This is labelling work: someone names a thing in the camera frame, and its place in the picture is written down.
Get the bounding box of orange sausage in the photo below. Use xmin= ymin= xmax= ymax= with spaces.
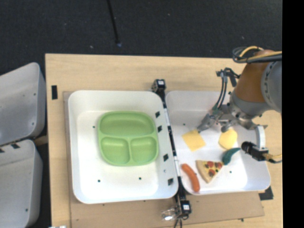
xmin=181 ymin=163 xmax=201 ymax=193

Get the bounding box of white plastic tray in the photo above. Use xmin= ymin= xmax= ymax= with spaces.
xmin=165 ymin=90 xmax=272 ymax=196
xmin=67 ymin=90 xmax=180 ymax=205

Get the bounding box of pizza slice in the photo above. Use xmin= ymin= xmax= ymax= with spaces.
xmin=195 ymin=160 xmax=225 ymax=184

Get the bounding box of yellow square cheese slice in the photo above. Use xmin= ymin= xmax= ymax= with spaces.
xmin=181 ymin=129 xmax=207 ymax=152

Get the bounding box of black cylinder on white bracket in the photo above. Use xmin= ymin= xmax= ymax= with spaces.
xmin=241 ymin=124 xmax=270 ymax=162

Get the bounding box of black block with thin wires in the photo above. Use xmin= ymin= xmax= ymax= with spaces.
xmin=151 ymin=78 xmax=167 ymax=93
xmin=179 ymin=199 xmax=192 ymax=215

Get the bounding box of green divided plate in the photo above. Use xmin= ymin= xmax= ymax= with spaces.
xmin=97 ymin=111 xmax=160 ymax=167

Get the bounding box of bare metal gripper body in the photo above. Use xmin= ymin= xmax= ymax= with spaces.
xmin=208 ymin=104 xmax=268 ymax=131

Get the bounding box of thin black and white rod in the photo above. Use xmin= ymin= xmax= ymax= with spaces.
xmin=160 ymin=89 xmax=185 ymax=202

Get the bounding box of teal green pepper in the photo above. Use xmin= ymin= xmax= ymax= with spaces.
xmin=221 ymin=147 xmax=241 ymax=166

